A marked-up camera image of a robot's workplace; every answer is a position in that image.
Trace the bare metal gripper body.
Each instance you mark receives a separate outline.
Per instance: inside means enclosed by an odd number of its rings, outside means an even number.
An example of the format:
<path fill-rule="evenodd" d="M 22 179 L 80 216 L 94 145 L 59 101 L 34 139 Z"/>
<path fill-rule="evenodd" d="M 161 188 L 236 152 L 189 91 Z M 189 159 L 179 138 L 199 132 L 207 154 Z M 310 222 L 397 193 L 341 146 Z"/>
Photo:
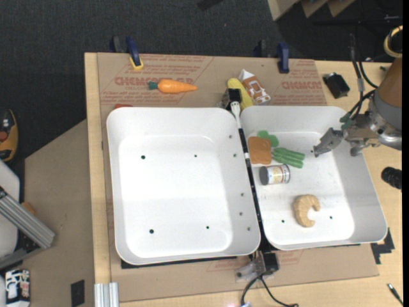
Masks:
<path fill-rule="evenodd" d="M 369 106 L 344 131 L 345 140 L 361 150 L 369 145 L 402 149 L 402 113 L 396 107 Z"/>

